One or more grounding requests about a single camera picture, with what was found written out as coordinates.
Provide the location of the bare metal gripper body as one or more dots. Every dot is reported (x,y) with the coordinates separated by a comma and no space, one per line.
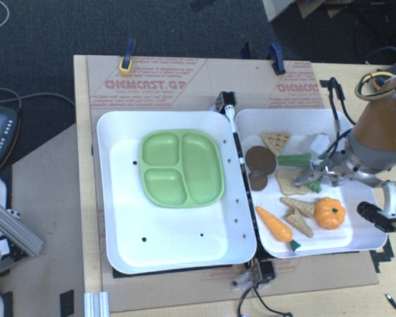
(349,168)

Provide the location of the thin black and white rod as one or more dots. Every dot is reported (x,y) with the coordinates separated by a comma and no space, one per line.
(236,137)

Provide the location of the green bean pod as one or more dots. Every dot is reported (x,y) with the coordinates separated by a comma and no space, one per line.
(292,160)

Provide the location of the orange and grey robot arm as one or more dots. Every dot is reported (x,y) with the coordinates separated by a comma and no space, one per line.
(377,124)

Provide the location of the tan waffle cone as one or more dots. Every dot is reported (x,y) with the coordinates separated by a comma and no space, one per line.
(300,205)
(300,225)

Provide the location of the white plastic tray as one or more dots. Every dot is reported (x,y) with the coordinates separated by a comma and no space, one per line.
(171,236)
(333,243)

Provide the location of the green broccoli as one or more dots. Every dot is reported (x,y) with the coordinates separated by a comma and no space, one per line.
(315,187)

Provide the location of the white crumpled packet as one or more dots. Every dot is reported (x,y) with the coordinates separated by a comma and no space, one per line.
(320,143)

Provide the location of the black pen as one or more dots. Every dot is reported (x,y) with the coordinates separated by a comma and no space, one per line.
(392,302)

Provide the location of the large brown round biscuit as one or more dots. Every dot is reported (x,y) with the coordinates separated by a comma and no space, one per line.
(260,160)

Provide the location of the orange pumpkin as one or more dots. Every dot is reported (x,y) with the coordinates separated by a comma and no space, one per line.
(328,214)

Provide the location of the small brown round biscuit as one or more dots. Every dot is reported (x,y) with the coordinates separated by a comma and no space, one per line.
(258,181)

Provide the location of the black cylinder on white bracket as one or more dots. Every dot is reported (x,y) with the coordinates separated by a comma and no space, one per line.
(373,214)

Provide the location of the brown cardboard board red print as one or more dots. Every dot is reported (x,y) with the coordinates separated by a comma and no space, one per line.
(184,81)

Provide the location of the green divided plate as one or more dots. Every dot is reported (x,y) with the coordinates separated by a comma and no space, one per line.
(198,167)

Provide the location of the tan bread slice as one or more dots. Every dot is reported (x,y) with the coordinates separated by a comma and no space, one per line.
(287,182)

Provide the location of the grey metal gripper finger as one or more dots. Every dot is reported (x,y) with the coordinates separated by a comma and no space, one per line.
(305,178)
(316,164)

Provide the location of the tan pizza slice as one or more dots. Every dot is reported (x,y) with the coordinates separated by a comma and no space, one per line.
(275,142)

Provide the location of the orange carrot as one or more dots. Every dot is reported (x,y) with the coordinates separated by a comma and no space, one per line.
(275,226)

